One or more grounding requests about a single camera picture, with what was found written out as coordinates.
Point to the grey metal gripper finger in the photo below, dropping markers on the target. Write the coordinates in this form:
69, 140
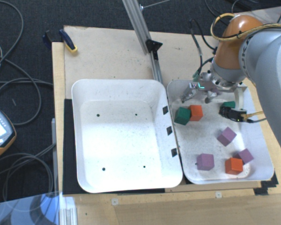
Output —
188, 94
210, 97

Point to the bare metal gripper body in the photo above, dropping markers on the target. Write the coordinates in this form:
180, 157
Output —
209, 83

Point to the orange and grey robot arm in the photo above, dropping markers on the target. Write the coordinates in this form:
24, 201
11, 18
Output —
262, 62

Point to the orange cube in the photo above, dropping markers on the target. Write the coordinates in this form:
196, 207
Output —
196, 112
233, 166

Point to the green cube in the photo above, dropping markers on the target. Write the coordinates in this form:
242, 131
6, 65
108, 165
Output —
182, 116
230, 104

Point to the purple cube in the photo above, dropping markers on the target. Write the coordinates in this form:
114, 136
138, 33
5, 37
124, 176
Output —
205, 162
226, 136
246, 155

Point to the white plastic tray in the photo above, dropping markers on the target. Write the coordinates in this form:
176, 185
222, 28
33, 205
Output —
201, 139
121, 137

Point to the brown flat board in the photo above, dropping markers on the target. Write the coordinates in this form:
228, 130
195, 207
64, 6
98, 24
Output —
107, 55

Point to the black cylinder on white bracket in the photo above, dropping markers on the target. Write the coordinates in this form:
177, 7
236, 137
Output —
231, 113

